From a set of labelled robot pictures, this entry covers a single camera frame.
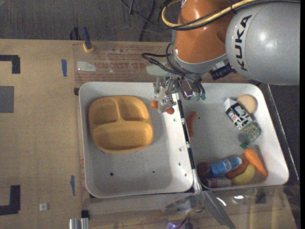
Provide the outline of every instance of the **black cable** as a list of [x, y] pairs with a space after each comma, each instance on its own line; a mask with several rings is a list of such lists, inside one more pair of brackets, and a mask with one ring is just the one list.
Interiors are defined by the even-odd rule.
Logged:
[[216, 20], [218, 20], [218, 19], [224, 17], [224, 16], [228, 15], [228, 14], [231, 13], [231, 12], [236, 13], [236, 12], [239, 11], [239, 10], [245, 9], [245, 8], [247, 8], [247, 7], [250, 7], [250, 6], [254, 6], [254, 5], [256, 5], [256, 4], [263, 4], [263, 3], [268, 3], [268, 2], [278, 2], [278, 1], [284, 1], [284, 2], [300, 2], [299, 0], [262, 0], [262, 1], [254, 1], [254, 2], [250, 2], [250, 3], [244, 4], [244, 5], [240, 6], [239, 8], [236, 8], [236, 9], [234, 9], [234, 10], [230, 10], [230, 11], [228, 11], [227, 13], [224, 13], [223, 15], [221, 15], [221, 16], [219, 16], [219, 17], [217, 17], [217, 18], [215, 18], [215, 19], [213, 19], [213, 20], [211, 20], [211, 21], [208, 21], [208, 22], [206, 22], [206, 23], [200, 24], [200, 25], [196, 25], [196, 26], [184, 28], [185, 26], [188, 26], [188, 25], [190, 25], [190, 24], [193, 24], [193, 23], [195, 23], [195, 22], [197, 22], [197, 21], [199, 21], [199, 20], [205, 19], [206, 17], [209, 17], [210, 15], [212, 15], [212, 14], [214, 14], [214, 13], [217, 13], [217, 12], [221, 11], [222, 9], [220, 9], [220, 10], [215, 10], [215, 11], [213, 11], [213, 12], [207, 14], [207, 15], [204, 15], [204, 16], [202, 16], [202, 17], [196, 19], [196, 20], [193, 20], [193, 21], [191, 21], [191, 22], [189, 22], [189, 23], [182, 24], [182, 25], [177, 25], [177, 26], [167, 27], [166, 29], [173, 29], [173, 30], [176, 30], [176, 31], [189, 31], [189, 30], [197, 29], [197, 28], [203, 27], [203, 26], [205, 26], [205, 25], [207, 25], [207, 24], [210, 24], [210, 23], [212, 23], [212, 22], [214, 22], [214, 21], [216, 21]]
[[203, 20], [203, 19], [205, 19], [205, 18], [207, 18], [207, 17], [209, 17], [209, 16], [211, 16], [211, 15], [213, 15], [213, 14], [215, 14], [215, 13], [220, 12], [221, 10], [223, 10], [223, 9], [225, 9], [225, 8], [227, 8], [227, 7], [223, 7], [223, 8], [221, 8], [221, 9], [214, 10], [213, 12], [210, 12], [210, 13], [208, 13], [208, 14], [206, 14], [206, 15], [204, 15], [204, 16], [198, 18], [198, 19], [195, 19], [195, 20], [193, 20], [193, 21], [191, 21], [191, 22], [188, 22], [188, 23], [186, 23], [186, 24], [176, 25], [176, 26], [172, 26], [172, 27], [167, 27], [166, 29], [167, 29], [167, 30], [168, 30], [168, 29], [173, 29], [173, 30], [179, 31], [179, 30], [178, 30], [179, 28], [184, 27], [184, 26], [187, 26], [187, 25], [190, 25], [190, 24], [193, 24], [193, 23], [196, 23], [196, 22], [198, 22], [198, 21], [200, 21], [200, 20]]
[[186, 222], [188, 217], [185, 217], [185, 219], [181, 222], [180, 226], [178, 226], [176, 229], [179, 229], [181, 228], [181, 226], [183, 226], [183, 224]]
[[193, 224], [190, 222], [191, 217], [189, 217], [188, 222], [185, 224], [185, 229], [193, 229]]
[[[129, 7], [127, 4], [125, 4], [123, 0], [119, 0], [119, 1], [120, 1], [120, 3], [121, 3], [127, 10], [130, 9], [130, 7]], [[151, 0], [151, 2], [152, 2], [152, 6], [151, 6], [151, 9], [150, 9], [149, 15], [152, 14], [152, 11], [153, 11], [153, 9], [154, 9], [154, 0]], [[142, 20], [144, 20], [145, 22], [147, 22], [148, 24], [150, 24], [150, 25], [152, 25], [152, 26], [160, 27], [159, 25], [152, 23], [150, 20], [148, 20], [147, 18], [143, 17], [142, 15], [140, 15], [140, 14], [134, 12], [134, 11], [133, 11], [132, 14], [138, 16], [139, 18], [141, 18]]]
[[174, 1], [174, 0], [166, 0], [162, 5], [161, 5], [161, 7], [160, 7], [160, 11], [159, 11], [159, 15], [158, 15], [158, 25], [159, 26], [161, 26], [163, 29], [168, 29], [167, 27], [164, 27], [164, 26], [162, 26], [162, 25], [160, 25], [160, 21], [162, 21], [161, 20], [161, 15], [162, 15], [162, 10], [165, 8], [165, 7], [167, 7], [167, 5], [170, 3], [170, 2], [172, 2], [172, 1]]
[[166, 68], [163, 64], [161, 64], [159, 61], [153, 59], [153, 58], [149, 58], [148, 56], [152, 56], [152, 57], [159, 57], [159, 58], [164, 58], [166, 57], [168, 59], [168, 48], [170, 47], [171, 44], [168, 44], [167, 48], [166, 48], [166, 54], [154, 54], [154, 53], [149, 53], [149, 52], [144, 52], [142, 53], [142, 57], [146, 60], [148, 60], [150, 63], [153, 63], [157, 66], [159, 66], [161, 69], [163, 69], [166, 72], [172, 73], [172, 74], [176, 74], [179, 75], [181, 77], [185, 77], [185, 74], [179, 71], [176, 71], [174, 69], [168, 69]]
[[[169, 65], [171, 66], [171, 68], [174, 70], [174, 67], [173, 67], [172, 63], [171, 63], [171, 61], [170, 61], [169, 58], [168, 58], [168, 56], [170, 55], [170, 53], [168, 53], [168, 49], [169, 49], [170, 46], [171, 46], [171, 43], [168, 44], [167, 47], [166, 47], [166, 59], [167, 59], [168, 64], [169, 64]], [[185, 77], [185, 74], [184, 74], [184, 73], [182, 73], [182, 72], [180, 72], [180, 71], [177, 71], [177, 70], [174, 70], [174, 71], [175, 71], [174, 74], [180, 75], [182, 78]], [[201, 85], [201, 83], [200, 83], [199, 81], [195, 80], [195, 81], [193, 81], [192, 83], [193, 83], [194, 85], [196, 85], [196, 87], [198, 88], [198, 90], [201, 89], [202, 94], [205, 94], [205, 90], [204, 90], [203, 86]]]

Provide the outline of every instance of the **orange carrot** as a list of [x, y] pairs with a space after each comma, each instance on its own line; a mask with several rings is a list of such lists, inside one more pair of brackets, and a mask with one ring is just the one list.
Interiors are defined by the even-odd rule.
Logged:
[[244, 149], [244, 155], [249, 160], [250, 164], [252, 164], [260, 174], [267, 177], [267, 171], [257, 153], [252, 148], [246, 147], [246, 145], [241, 144], [241, 147]]
[[235, 170], [226, 173], [225, 176], [230, 180], [233, 179], [234, 177], [242, 174], [246, 170], [248, 164], [249, 164], [249, 160], [247, 158], [243, 158], [242, 164], [239, 167], [237, 167]]
[[195, 111], [192, 111], [189, 116], [186, 118], [186, 126], [190, 137], [194, 136], [194, 129], [193, 129], [193, 123], [195, 121], [195, 118], [197, 116], [197, 113]]
[[158, 108], [158, 101], [152, 100], [150, 106], [152, 109]]
[[169, 115], [172, 115], [173, 113], [175, 113], [175, 110], [173, 109], [173, 107], [169, 107], [168, 109], [165, 109], [165, 112]]

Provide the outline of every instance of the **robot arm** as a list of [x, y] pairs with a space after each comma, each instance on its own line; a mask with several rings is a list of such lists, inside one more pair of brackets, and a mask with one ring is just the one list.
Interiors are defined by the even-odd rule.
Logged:
[[[160, 91], [156, 96], [161, 101], [170, 105], [165, 93], [176, 90], [186, 99], [204, 99], [200, 78], [207, 72], [213, 79], [236, 71], [267, 84], [300, 84], [300, 0], [244, 0], [234, 5], [227, 0], [182, 0], [178, 23], [173, 24], [165, 13], [176, 2], [162, 9], [163, 22], [173, 29], [172, 47], [165, 55], [170, 69], [163, 66], [171, 77], [158, 79], [154, 87], [175, 90]], [[143, 57], [157, 64], [145, 53]]]

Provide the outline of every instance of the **plastic bottle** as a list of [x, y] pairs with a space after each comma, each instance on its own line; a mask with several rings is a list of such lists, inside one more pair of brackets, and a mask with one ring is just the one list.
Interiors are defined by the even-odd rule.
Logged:
[[227, 172], [225, 177], [228, 179], [233, 179], [234, 177], [242, 174], [247, 169], [248, 164], [250, 164], [249, 160], [247, 158], [243, 158], [242, 164], [236, 169]]
[[217, 163], [210, 165], [210, 177], [219, 177], [231, 170], [236, 169], [241, 163], [242, 159], [240, 157], [227, 158]]

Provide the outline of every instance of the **cardboard surface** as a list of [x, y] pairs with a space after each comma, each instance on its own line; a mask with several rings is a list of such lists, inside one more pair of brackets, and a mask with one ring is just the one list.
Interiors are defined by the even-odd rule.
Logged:
[[[14, 87], [14, 113], [0, 113], [0, 205], [8, 204], [10, 186], [20, 185], [21, 188], [20, 210], [18, 214], [0, 216], [1, 228], [67, 228], [69, 219], [81, 217], [83, 200], [89, 194], [81, 182], [84, 175], [79, 146], [79, 105], [73, 90], [76, 84], [92, 78], [81, 82], [74, 78], [73, 45], [76, 43], [0, 40], [1, 54], [18, 55], [21, 69], [20, 74], [12, 74], [11, 64], [0, 62], [0, 85]], [[102, 46], [109, 43], [97, 42]], [[112, 42], [119, 51], [119, 45], [125, 48], [130, 44]], [[162, 53], [159, 50], [162, 51], [157, 45], [151, 52]], [[63, 72], [62, 59], [67, 62], [67, 76]], [[144, 79], [140, 77], [144, 72], [138, 72], [140, 81]], [[105, 81], [103, 74], [98, 80]], [[206, 75], [203, 81], [213, 80]], [[217, 82], [247, 80], [232, 74]], [[48, 210], [40, 212], [40, 203], [47, 203]]]

